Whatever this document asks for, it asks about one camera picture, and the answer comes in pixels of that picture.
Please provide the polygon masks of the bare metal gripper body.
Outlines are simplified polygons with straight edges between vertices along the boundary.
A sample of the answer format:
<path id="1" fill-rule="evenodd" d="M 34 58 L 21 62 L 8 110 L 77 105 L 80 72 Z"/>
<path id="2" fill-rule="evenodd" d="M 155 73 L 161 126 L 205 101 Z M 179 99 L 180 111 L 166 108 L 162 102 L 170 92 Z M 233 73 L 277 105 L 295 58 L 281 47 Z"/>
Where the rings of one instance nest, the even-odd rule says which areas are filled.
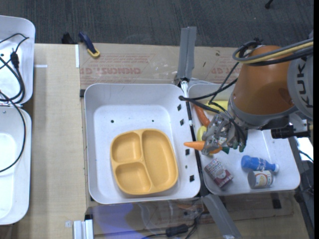
<path id="1" fill-rule="evenodd" d="M 207 143 L 217 143 L 217 146 L 246 146 L 247 125 L 232 113 L 219 113 L 214 115 L 209 129 L 213 135 L 207 139 Z"/>

